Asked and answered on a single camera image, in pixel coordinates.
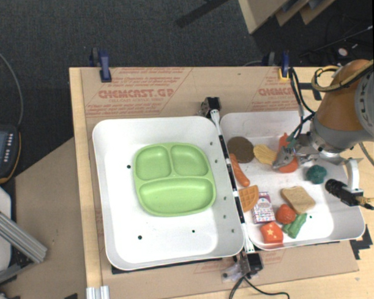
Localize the brown cardboard board red print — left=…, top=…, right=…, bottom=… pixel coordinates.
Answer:
left=80, top=58, right=362, bottom=299

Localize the orange packet with yellow star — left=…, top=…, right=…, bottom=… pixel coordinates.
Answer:
left=259, top=221, right=285, bottom=245

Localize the green divided plate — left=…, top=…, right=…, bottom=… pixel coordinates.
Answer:
left=131, top=140, right=218, bottom=219

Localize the white plastic tray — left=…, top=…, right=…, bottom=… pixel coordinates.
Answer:
left=218, top=107, right=367, bottom=253
left=91, top=113, right=247, bottom=271

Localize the orange waffle piece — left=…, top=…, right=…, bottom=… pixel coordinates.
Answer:
left=237, top=184, right=261, bottom=213

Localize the brown round biscuit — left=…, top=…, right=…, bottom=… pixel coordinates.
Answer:
left=226, top=135, right=256, bottom=165

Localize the black block with thin wires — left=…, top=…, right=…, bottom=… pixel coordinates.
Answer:
left=220, top=252, right=266, bottom=282
left=200, top=96, right=222, bottom=119

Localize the green pea pod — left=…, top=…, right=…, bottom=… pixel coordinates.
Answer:
left=280, top=212, right=309, bottom=240

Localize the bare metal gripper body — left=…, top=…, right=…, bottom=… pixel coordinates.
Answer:
left=292, top=131, right=344, bottom=167

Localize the dark green broccoli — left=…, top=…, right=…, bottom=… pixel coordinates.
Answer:
left=305, top=164, right=329, bottom=186

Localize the thin black and white rod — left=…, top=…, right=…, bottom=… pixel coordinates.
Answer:
left=210, top=107, right=256, bottom=254

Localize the red tomato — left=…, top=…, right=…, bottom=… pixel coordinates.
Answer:
left=274, top=203, right=298, bottom=225

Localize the brown bread slice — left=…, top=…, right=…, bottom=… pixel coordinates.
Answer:
left=280, top=184, right=317, bottom=216

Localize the yellow wavy crisp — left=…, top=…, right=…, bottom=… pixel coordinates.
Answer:
left=252, top=143, right=279, bottom=167

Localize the black cylinder on white bracket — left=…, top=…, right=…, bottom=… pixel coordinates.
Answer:
left=323, top=157, right=366, bottom=208

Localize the orange carrot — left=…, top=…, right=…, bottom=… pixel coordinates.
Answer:
left=277, top=132, right=300, bottom=175

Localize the pink and purple carton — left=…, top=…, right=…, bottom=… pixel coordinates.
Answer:
left=250, top=191, right=277, bottom=225

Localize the orange sausage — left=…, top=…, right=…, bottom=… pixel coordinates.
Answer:
left=229, top=152, right=252, bottom=189

